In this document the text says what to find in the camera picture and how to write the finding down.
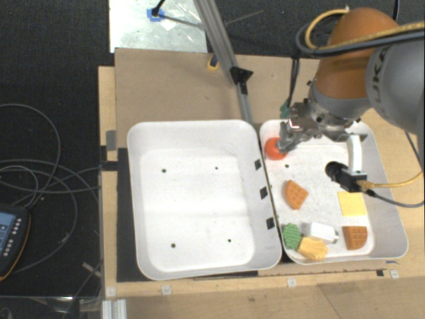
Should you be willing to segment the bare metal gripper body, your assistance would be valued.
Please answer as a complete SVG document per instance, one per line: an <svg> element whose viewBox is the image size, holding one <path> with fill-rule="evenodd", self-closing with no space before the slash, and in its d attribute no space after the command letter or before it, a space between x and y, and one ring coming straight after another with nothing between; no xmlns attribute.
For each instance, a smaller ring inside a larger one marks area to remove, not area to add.
<svg viewBox="0 0 425 319"><path fill-rule="evenodd" d="M334 142L347 139L347 121L338 118L316 102L296 102L289 111L287 131L297 140L325 136Z"/></svg>

